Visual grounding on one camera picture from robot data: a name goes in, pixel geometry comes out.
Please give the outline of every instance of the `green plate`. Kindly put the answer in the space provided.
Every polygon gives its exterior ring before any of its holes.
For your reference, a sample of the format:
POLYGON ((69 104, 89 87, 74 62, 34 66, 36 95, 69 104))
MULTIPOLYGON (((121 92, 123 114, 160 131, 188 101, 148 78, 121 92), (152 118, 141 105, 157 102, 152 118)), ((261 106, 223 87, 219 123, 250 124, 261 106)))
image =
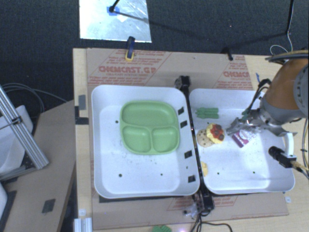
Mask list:
POLYGON ((165 102, 126 103, 120 112, 120 130, 124 146, 136 154, 167 154, 179 145, 178 118, 165 102))

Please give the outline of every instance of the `white tray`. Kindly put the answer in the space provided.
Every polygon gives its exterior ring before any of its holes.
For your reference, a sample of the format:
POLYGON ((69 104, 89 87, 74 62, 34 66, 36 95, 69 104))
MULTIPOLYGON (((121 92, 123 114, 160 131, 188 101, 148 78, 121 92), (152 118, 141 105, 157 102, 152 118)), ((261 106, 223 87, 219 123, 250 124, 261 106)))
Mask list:
POLYGON ((94 139, 94 183, 105 198, 183 196, 195 193, 200 185, 190 122, 184 95, 170 87, 102 85, 91 95, 94 139), (130 101, 152 100, 170 104, 178 113, 179 147, 163 155, 137 155, 121 140, 120 110, 130 101))
MULTIPOLYGON (((195 132, 217 123, 227 129, 248 107, 255 91, 195 89, 190 94, 195 132), (219 108, 219 119, 201 119, 195 114, 200 107, 219 108)), ((268 153, 271 146, 284 149, 283 138, 265 130, 240 148, 227 136, 222 144, 203 148, 198 145, 200 160, 208 166, 204 177, 207 188, 216 194, 288 191, 294 187, 292 169, 285 169, 268 153)))

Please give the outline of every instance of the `brown cylindrical robot part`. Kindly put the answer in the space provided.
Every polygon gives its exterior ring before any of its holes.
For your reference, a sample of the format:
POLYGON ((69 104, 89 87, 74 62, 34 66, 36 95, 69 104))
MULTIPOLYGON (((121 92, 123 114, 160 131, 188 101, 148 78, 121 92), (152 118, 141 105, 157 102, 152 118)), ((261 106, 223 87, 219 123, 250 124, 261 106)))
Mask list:
POLYGON ((287 61, 271 82, 265 94, 266 101, 277 108, 299 109, 294 99, 294 81, 297 74, 308 64, 308 59, 287 61))

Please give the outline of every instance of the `metal plate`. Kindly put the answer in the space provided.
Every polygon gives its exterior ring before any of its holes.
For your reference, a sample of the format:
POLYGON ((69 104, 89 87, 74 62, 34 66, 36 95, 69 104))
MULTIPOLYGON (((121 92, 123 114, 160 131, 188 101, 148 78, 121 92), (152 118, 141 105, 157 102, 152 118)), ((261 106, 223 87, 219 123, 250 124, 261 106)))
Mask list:
POLYGON ((79 0, 82 39, 151 43, 146 0, 120 0, 115 13, 108 8, 116 0, 79 0))

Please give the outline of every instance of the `green divided plate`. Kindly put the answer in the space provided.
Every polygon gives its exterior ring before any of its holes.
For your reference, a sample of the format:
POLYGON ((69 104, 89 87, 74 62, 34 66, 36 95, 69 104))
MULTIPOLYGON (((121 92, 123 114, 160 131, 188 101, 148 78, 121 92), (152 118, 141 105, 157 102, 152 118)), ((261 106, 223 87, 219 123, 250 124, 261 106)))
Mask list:
POLYGON ((169 104, 160 101, 130 101, 120 112, 124 146, 142 155, 167 154, 180 140, 178 118, 169 104))

